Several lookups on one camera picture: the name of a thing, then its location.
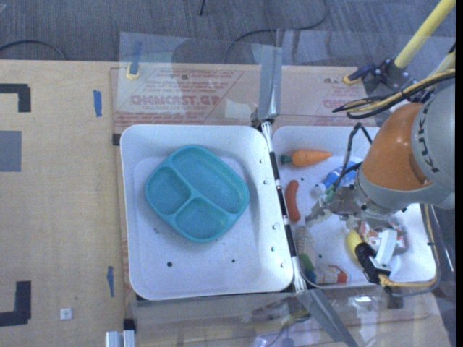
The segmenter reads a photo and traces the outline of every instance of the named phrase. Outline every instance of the blue toy object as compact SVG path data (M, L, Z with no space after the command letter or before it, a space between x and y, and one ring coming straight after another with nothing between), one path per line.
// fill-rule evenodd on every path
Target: blue toy object
M228 231L250 199L241 177L198 145L181 147L166 158L148 177L145 196L172 228L200 243Z

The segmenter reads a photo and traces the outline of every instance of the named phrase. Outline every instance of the yellow pole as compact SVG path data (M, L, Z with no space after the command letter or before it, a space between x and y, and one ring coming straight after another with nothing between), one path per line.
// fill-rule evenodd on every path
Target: yellow pole
M422 47L428 37L436 30L446 15L455 7L456 0L441 0L434 10L429 14L428 18L408 44L402 49L400 54L395 58L394 64L398 68L405 68L412 60L413 56Z

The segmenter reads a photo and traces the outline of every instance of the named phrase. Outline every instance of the black cable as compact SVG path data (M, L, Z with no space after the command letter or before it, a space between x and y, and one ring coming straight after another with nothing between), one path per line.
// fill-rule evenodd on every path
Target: black cable
M247 32L241 36L239 36L238 38L235 38L233 40L232 43L230 43L229 47L227 48L227 50L225 51L225 54L224 54L224 60L223 62L225 63L226 62L226 57L228 56L228 53L230 52L230 50L232 49L233 45L238 43L239 41L241 41L243 38L246 38L247 36L251 36L251 35L254 35L256 33L270 33L272 35L272 39L273 39L273 45L276 46L277 45L277 39L276 39L276 31L277 30L310 30L311 28L314 28L318 25L320 25L321 23L323 23L325 21L325 19L327 18L328 16L328 4L326 3L326 0L321 0L323 2L323 15L322 17L315 23L311 24L311 25L304 25L304 26L301 26L301 27L287 27L287 28L280 28L280 27L272 27L271 26L271 20L270 20L270 0L265 0L264 1L264 19L267 23L267 26L268 28L264 28L264 29L261 29L261 30L253 30L253 31L250 31L250 32Z
M371 112L368 112L368 113L363 113L363 114L360 114L360 115L354 115L354 114L351 114L350 112L347 111L347 117L349 117L350 119L365 119L367 117L375 116L375 115L377 115L377 114L379 114L381 112L384 112L384 111L390 109L391 107L395 106L396 104L399 104L401 101L403 101L406 98L409 98L410 96L420 92L421 90L423 90L423 89L425 89L427 87L430 87L430 86L432 86L434 84L437 84L439 82L450 80L451 78L455 78L455 72L448 73L445 76L442 76L440 78L431 80L429 82L426 82L422 86L419 86L416 89L408 91L406 93L404 93L402 91L402 96L398 97L396 100L391 101L390 103L388 103L388 104L386 104L386 105L384 105L384 106L382 106L382 107L380 107L378 109L375 109L374 111L371 111Z
M456 49L456 42L451 46L451 48L449 49L449 52L447 54L450 54L450 53L453 53Z
M365 135L365 137L367 138L367 140L368 140L368 142L370 144L373 142L371 140L371 137L368 134L368 131L366 130L366 128L364 128L364 126L360 122L357 122L355 124L354 128L352 129L352 131L350 132L349 141L347 142L346 157L345 157L344 163L342 165L341 173L339 174L338 178L333 183L333 187L334 187L333 190L334 191L338 188L339 184L341 183L342 178L347 174L347 172L346 172L347 171L347 164L349 162L350 153L351 153L351 150L352 150L352 141L353 141L354 136L356 135L356 133L359 131L359 129L361 129L363 131L363 134Z
M345 177L349 172L358 170L361 165L362 165L362 162L359 162L359 163L354 164L353 166L350 166L349 168L346 168L346 171L339 174L339 177L340 177L339 183L341 182L342 178ZM339 183L334 186L334 190L338 189Z
M22 43L37 43L37 44L40 44L40 45L45 45L45 46L48 46L49 48L52 48L53 50L55 50L55 52L57 52L59 54L59 56L61 57L62 60L66 60L66 56L63 54L63 52L61 50L59 50L56 46L54 45L51 45L50 43L46 43L45 41L40 41L40 40L18 40L18 41L12 41L11 43L6 43L2 46L0 46L0 51L6 49L6 48L9 48L10 46L15 46L15 45L19 45L19 44L22 44Z
M384 97L384 96L372 96L370 98L364 98L364 99L359 99L359 100L354 100L354 101L351 101L347 104L344 104L343 106L340 106L338 108L335 108L331 111L331 113L338 113L338 112L343 112L343 111L349 111L351 109L356 109L359 107L359 105L356 105L356 104L352 104L353 102L356 102L356 101L365 101L364 104L362 104L362 106L366 106L367 104L371 104L371 103L374 103L376 101L382 101L384 99L386 99L387 97Z

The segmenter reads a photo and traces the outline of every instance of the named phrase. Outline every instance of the wooden board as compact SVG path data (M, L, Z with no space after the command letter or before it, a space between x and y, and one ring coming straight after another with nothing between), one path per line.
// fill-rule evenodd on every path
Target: wooden board
M28 84L32 99L18 113L17 95L0 94L0 130L22 135L21 171L0 172L0 312L13 311L17 281L32 286L31 318L0 327L0 346L102 346L122 329L113 65L0 61L0 83ZM60 320L64 308L71 320Z

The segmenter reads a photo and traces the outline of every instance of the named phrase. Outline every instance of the yellow cable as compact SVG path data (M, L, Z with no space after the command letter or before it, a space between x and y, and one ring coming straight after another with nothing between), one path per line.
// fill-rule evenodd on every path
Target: yellow cable
M456 50L453 50L451 53L448 53L442 62L437 66L436 69L434 69L431 73L430 76L439 72L446 71L448 69L455 69L455 63L456 63Z
M370 103L371 103L371 100L359 99L359 100L353 100L349 102L348 104L346 104L345 106L354 107L353 109L356 109L355 108L356 106L363 106L363 105L370 104Z
M425 221L426 221L426 226L428 227L428 233L430 236L431 243L433 243L433 248L432 250L435 251L436 254L436 244L434 243L434 235L433 235L433 230L431 228L431 222L429 218L429 205L424 205L424 211L425 211ZM436 265L439 266L439 258L436 254ZM387 275L384 274L379 274L378 275L380 279L380 284L383 287L401 287L401 288L423 288L423 287L431 287L437 280L437 272L433 276L431 280L428 281L422 281L422 282L410 282L410 283L403 283L403 282L398 282L391 280Z
M379 102L375 102L374 104L370 104L368 106L359 106L359 107L356 107L356 108L352 108L352 109L349 109L347 112L348 113L360 113L360 112L366 112L366 111L374 111L375 109L377 108L381 108L382 106L385 106L397 99L399 99L401 96L402 96L402 93L410 93L412 92L413 90L419 88L419 87L422 87L422 86L425 86L428 82L431 82L433 80L438 80L442 77L445 77L446 75L448 74L451 74L451 73L455 73L455 69L448 69L444 72L438 72L438 73L435 73L429 77L426 77L425 79L423 80L420 80L418 82L416 82L415 84L413 85L410 85L409 87L405 88L403 91L399 92L399 93L395 93L391 96L389 96L388 98L382 100L382 101L379 101ZM358 102L360 100L355 100L353 103L353 105L355 105L356 103L355 102Z

